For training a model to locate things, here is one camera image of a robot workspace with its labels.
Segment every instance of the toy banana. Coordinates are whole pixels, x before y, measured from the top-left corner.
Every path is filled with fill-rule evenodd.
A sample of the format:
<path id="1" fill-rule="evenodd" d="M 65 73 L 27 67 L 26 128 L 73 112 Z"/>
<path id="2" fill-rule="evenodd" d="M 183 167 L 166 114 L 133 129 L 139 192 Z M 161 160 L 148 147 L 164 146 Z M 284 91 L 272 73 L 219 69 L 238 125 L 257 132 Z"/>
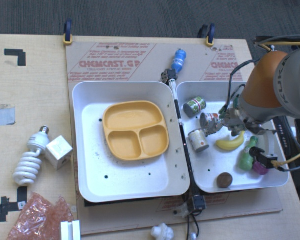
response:
<path id="1" fill-rule="evenodd" d="M 223 140 L 219 139 L 215 142 L 215 144 L 223 150 L 232 151 L 239 148 L 245 141 L 245 131 L 242 130 L 238 137 L 233 140 Z"/>

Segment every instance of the blue bottle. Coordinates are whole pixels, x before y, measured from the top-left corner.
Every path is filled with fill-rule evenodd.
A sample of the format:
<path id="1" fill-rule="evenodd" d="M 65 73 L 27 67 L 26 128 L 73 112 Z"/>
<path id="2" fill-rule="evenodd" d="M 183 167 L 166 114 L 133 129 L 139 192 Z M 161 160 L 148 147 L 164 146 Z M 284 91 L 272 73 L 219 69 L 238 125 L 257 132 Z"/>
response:
<path id="1" fill-rule="evenodd" d="M 186 57 L 187 57 L 187 53 L 182 49 L 179 49 L 175 52 L 174 59 L 171 64 L 171 68 L 175 70 L 176 73 L 179 73 L 182 70 L 185 64 Z"/>

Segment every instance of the white tray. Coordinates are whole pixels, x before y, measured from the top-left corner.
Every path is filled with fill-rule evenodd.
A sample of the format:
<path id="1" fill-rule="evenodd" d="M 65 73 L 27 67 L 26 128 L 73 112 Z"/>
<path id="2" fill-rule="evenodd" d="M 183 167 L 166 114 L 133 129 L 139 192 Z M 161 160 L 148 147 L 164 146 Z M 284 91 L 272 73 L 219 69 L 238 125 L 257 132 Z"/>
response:
<path id="1" fill-rule="evenodd" d="M 236 87 L 241 84 L 243 83 L 233 82 L 231 91 L 233 92 Z M 228 88 L 228 82 L 183 82 L 177 86 L 176 92 L 186 137 L 191 131 L 201 128 L 201 113 L 199 113 L 198 116 L 189 118 L 183 111 L 183 105 L 191 99 L 200 96 L 206 101 L 206 108 L 201 112 L 218 114 L 219 110 L 226 103 Z M 262 127 L 269 130 L 275 129 L 273 121 L 265 123 Z M 253 170 L 243 172 L 238 168 L 237 164 L 242 151 L 249 143 L 252 135 L 250 131 L 246 131 L 244 135 L 245 141 L 238 149 L 234 151 L 223 151 L 216 146 L 216 141 L 226 139 L 229 136 L 231 138 L 231 132 L 228 128 L 222 127 L 217 133 L 207 136 L 206 140 L 210 147 L 200 153 L 194 151 L 189 139 L 186 138 L 197 186 L 207 193 L 221 193 L 280 187 L 286 184 L 289 179 L 289 173 L 270 169 L 266 175 L 259 175 Z M 259 139 L 257 146 L 263 149 L 265 154 L 274 153 L 278 156 L 278 161 L 286 160 L 277 134 L 273 135 L 270 133 L 257 137 Z M 224 172 L 232 175 L 233 182 L 228 188 L 219 188 L 217 186 L 217 177 Z"/>
<path id="2" fill-rule="evenodd" d="M 233 82 L 232 91 L 242 82 Z M 183 104 L 201 96 L 207 106 L 202 113 L 219 113 L 228 94 L 228 82 L 183 82 L 176 92 L 183 122 L 184 134 L 200 126 L 200 114 L 189 118 L 183 111 Z M 83 198 L 92 203 L 122 201 L 142 198 L 180 196 L 190 187 L 190 177 L 185 157 L 178 117 L 171 89 L 161 82 L 81 82 L 72 92 L 75 134 L 78 160 L 79 190 Z M 169 147 L 154 158 L 123 161 L 111 153 L 103 129 L 104 111 L 111 105 L 146 100 L 155 103 L 165 118 Z M 274 130 L 273 122 L 263 125 Z M 245 145 L 252 133 L 246 131 L 244 144 L 234 151 L 223 151 L 216 147 L 216 140 L 230 136 L 223 127 L 219 132 L 207 137 L 210 147 L 200 153 L 193 150 L 186 138 L 196 185 L 207 193 L 222 193 L 279 187 L 287 183 L 289 174 L 275 169 L 266 175 L 253 170 L 243 172 L 238 169 Z M 258 147 L 278 155 L 285 161 L 278 135 L 258 136 Z M 219 174 L 228 172 L 233 182 L 228 188 L 217 186 Z"/>
<path id="3" fill-rule="evenodd" d="M 79 190 L 92 203 L 180 196 L 190 187 L 176 106 L 161 82 L 81 82 L 72 92 Z M 110 151 L 103 129 L 105 110 L 117 103 L 147 100 L 161 110 L 169 147 L 157 157 L 123 161 Z"/>

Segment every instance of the plastic bag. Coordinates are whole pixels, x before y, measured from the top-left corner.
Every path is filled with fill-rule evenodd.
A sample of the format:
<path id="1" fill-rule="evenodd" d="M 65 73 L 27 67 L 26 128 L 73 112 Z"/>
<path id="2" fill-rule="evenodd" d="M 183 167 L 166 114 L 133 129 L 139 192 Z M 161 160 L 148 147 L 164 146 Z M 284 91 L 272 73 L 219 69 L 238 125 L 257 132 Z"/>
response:
<path id="1" fill-rule="evenodd" d="M 7 240 L 59 240 L 61 222 L 72 222 L 74 217 L 63 197 L 55 205 L 33 193 L 23 207 Z"/>

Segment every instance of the divided plate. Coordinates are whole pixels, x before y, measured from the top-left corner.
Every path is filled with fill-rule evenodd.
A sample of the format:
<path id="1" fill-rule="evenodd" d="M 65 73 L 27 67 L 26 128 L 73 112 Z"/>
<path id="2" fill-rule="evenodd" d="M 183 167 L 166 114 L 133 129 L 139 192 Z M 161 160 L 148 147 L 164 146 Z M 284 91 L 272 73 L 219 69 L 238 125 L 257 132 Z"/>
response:
<path id="1" fill-rule="evenodd" d="M 103 114 L 103 129 L 114 156 L 132 161 L 166 152 L 169 135 L 160 108 L 146 100 L 114 104 Z"/>

